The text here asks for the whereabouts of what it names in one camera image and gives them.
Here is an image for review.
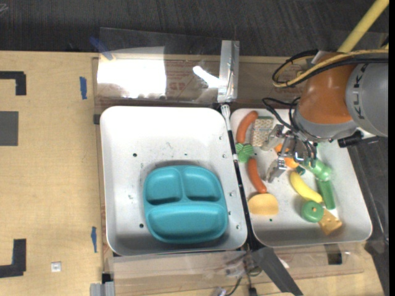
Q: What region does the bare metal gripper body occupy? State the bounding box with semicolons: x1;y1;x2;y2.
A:
284;131;317;165

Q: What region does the orange carrot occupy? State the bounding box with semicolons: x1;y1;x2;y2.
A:
274;142;307;177

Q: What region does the beige biscuit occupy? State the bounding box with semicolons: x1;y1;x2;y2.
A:
251;117;275;148

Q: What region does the orange sausage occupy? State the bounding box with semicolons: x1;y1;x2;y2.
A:
246;157;268;195
235;110;259;145

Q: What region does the light green toy vegetable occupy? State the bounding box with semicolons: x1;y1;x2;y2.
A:
303;157;333;182

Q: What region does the yellow banana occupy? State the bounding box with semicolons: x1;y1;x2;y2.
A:
289;170;323;204

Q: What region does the green broccoli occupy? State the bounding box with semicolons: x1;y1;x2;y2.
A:
235;142;256;163

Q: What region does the yellow bread slice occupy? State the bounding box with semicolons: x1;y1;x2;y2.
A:
247;192;280;216

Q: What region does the dark green cucumber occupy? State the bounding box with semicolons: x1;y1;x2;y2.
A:
316;179;337;211

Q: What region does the green doughnut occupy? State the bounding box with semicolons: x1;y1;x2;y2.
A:
300;200;325;224

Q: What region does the yellow cheese wedge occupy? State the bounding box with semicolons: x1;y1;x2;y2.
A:
317;208;344;237

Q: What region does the white plastic tray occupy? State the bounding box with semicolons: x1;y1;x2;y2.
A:
230;107;373;249
99;105;249;257

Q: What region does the blue divided plate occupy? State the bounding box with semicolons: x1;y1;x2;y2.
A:
142;165;230;245

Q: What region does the black cylinder on white bracket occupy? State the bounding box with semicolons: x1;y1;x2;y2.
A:
337;130;380;149

